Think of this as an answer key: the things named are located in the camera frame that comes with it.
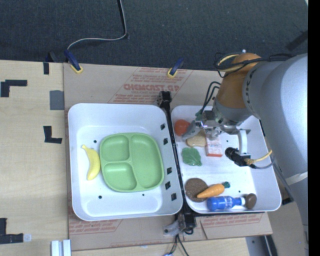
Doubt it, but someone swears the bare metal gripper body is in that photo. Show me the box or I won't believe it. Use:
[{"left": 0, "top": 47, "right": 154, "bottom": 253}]
[{"left": 195, "top": 109, "right": 252, "bottom": 141}]

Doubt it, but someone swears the orange red tomato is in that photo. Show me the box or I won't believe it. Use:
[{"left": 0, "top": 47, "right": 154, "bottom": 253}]
[{"left": 173, "top": 119, "right": 191, "bottom": 137}]

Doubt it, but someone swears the tan bread slice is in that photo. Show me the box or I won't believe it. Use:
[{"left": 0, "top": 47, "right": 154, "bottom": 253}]
[{"left": 185, "top": 131, "right": 207, "bottom": 148}]

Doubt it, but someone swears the white and orange carton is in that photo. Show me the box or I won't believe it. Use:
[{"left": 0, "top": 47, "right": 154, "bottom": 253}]
[{"left": 204, "top": 135, "right": 224, "bottom": 158}]

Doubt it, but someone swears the thin black rod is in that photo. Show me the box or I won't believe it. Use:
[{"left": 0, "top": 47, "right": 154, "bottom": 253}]
[{"left": 162, "top": 104, "right": 191, "bottom": 216}]

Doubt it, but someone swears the green lettuce leaf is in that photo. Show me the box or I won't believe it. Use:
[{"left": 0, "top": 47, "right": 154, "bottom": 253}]
[{"left": 181, "top": 146, "right": 203, "bottom": 167}]

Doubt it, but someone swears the white plastic tray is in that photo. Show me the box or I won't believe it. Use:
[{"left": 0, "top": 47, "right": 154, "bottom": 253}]
[
  {"left": 67, "top": 102, "right": 184, "bottom": 222},
  {"left": 170, "top": 104, "right": 283, "bottom": 215}
]

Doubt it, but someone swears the brown round biscuit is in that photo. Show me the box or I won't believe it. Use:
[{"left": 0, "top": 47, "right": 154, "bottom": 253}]
[{"left": 184, "top": 177, "right": 209, "bottom": 203}]

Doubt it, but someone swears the orange carrot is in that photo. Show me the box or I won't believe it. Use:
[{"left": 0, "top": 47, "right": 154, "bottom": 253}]
[{"left": 196, "top": 181, "right": 231, "bottom": 200}]

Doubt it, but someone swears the green divided plate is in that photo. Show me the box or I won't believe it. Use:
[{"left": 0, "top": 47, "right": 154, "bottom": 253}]
[{"left": 99, "top": 132, "right": 166, "bottom": 193}]

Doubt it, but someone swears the blue plastic bottle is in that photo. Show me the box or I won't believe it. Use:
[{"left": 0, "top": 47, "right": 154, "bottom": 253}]
[{"left": 206, "top": 195, "right": 247, "bottom": 212}]

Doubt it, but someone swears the brown mushroom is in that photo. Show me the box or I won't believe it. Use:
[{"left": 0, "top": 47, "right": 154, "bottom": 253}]
[{"left": 244, "top": 192, "right": 258, "bottom": 210}]

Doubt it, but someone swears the brown cardboard board red print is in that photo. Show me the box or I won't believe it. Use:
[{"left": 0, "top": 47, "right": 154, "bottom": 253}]
[{"left": 62, "top": 62, "right": 274, "bottom": 252}]

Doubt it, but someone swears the yellow banana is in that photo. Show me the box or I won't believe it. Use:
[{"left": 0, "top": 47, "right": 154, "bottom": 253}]
[{"left": 80, "top": 144, "right": 102, "bottom": 181}]

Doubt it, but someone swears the black cylinder on white bracket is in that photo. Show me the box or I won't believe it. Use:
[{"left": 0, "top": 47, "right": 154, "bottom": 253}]
[{"left": 224, "top": 128, "right": 252, "bottom": 168}]

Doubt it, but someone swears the black block with wires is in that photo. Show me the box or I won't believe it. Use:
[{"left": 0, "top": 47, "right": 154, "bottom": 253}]
[
  {"left": 174, "top": 212, "right": 197, "bottom": 231},
  {"left": 155, "top": 90, "right": 174, "bottom": 109}
]

